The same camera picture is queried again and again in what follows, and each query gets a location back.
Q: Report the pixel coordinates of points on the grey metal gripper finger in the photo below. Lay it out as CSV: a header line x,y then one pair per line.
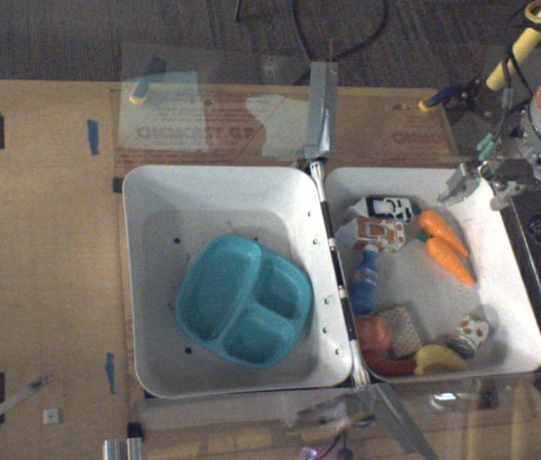
x,y
505,193
462,182

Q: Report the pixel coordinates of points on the orange carrot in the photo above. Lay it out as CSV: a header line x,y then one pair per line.
x,y
440,230
448,259

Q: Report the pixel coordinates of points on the black and white carton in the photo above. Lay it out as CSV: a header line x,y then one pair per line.
x,y
388,208

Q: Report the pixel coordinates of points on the brown and white carton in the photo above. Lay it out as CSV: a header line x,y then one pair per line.
x,y
376,233

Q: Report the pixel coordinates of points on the white plastic tray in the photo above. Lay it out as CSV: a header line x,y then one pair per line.
x,y
501,305
232,194

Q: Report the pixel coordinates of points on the blue bottle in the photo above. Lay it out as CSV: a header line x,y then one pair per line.
x,y
364,283

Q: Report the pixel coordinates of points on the white can orange print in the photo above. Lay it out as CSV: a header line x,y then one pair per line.
x,y
472,334

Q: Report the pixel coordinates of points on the beige checkered packet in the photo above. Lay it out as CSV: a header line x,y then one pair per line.
x,y
402,331

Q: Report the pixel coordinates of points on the pink round toy food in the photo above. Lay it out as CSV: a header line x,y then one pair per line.
x,y
373,333

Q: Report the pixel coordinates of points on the yellow banana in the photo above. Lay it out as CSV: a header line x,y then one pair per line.
x,y
438,358

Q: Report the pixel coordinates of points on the teal divided plate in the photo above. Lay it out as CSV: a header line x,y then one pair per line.
x,y
242,300

